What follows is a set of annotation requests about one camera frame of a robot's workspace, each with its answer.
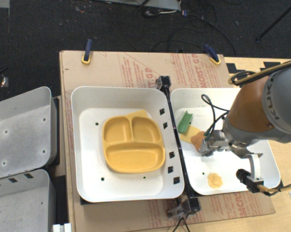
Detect brown cardboard board red print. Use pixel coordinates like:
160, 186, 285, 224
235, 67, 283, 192
59, 51, 276, 232

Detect black block with thin wires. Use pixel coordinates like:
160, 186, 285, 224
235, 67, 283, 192
166, 196, 202, 218
155, 75, 173, 92

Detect white plastic tray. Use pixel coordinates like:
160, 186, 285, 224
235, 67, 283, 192
71, 86, 186, 203
0, 169, 57, 232
0, 86, 58, 181
170, 87, 282, 196

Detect yellow flat slice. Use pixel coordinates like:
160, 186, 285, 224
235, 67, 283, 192
179, 125, 202, 145

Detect orange brown toy food lump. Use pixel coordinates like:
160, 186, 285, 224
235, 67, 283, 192
190, 130, 207, 152

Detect yellow divided plate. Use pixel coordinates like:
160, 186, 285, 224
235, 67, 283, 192
102, 116, 166, 174

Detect thin black rod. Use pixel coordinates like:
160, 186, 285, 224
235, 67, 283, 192
162, 87, 196, 202

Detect black cylinder on white bracket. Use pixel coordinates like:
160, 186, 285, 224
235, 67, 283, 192
235, 153, 265, 193

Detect pale yellow toy biscuit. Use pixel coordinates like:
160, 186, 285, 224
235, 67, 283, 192
207, 173, 224, 189

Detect green celery stick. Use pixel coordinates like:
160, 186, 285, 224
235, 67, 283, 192
177, 110, 194, 134

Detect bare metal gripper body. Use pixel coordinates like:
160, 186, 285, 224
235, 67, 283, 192
199, 130, 248, 158

